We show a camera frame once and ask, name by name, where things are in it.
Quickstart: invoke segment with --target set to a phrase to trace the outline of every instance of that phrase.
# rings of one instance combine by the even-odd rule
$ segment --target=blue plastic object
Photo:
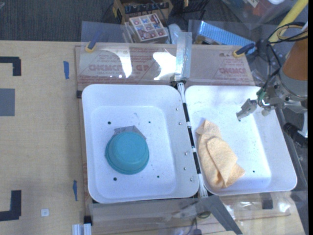
[[[136,132],[114,135],[107,144],[105,157],[109,165],[122,174],[136,174],[149,161],[149,148],[145,139]]]

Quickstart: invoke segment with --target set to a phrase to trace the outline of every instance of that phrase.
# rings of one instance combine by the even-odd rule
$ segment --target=white plastic tray
[[[239,122],[236,112],[259,87],[191,86],[185,97],[195,143],[196,129],[207,119],[217,124],[222,138],[238,157],[245,175],[233,185],[214,191],[204,176],[205,187],[215,195],[292,190],[297,177],[275,111],[264,117],[261,108]]]
[[[161,85],[90,85],[82,94],[88,188],[99,203],[184,198],[199,182],[177,90]],[[115,128],[136,126],[150,150],[134,175],[110,167],[104,152]]]

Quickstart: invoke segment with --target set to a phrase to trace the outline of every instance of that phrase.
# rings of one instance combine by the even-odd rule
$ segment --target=white square
[[[48,217],[49,209],[41,209],[41,217]]]

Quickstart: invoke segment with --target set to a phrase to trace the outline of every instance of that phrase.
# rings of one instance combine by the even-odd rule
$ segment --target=plastic storage container
[[[254,29],[291,9],[292,0],[222,0],[249,28]]]

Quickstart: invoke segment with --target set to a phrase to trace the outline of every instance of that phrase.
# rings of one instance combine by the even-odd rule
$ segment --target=gray square
[[[15,89],[0,89],[0,117],[15,115]]]

